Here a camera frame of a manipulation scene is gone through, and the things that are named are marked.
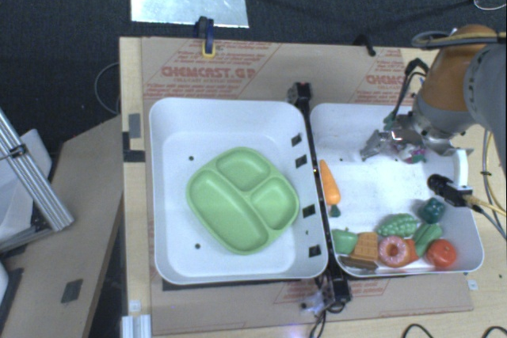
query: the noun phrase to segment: orange carrot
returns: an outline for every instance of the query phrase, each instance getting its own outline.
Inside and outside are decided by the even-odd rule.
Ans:
[[[324,189],[324,199],[326,204],[332,206],[340,203],[341,195],[336,181],[333,178],[330,167],[326,164],[326,161],[321,159],[320,165],[320,178],[322,180],[322,188]]]

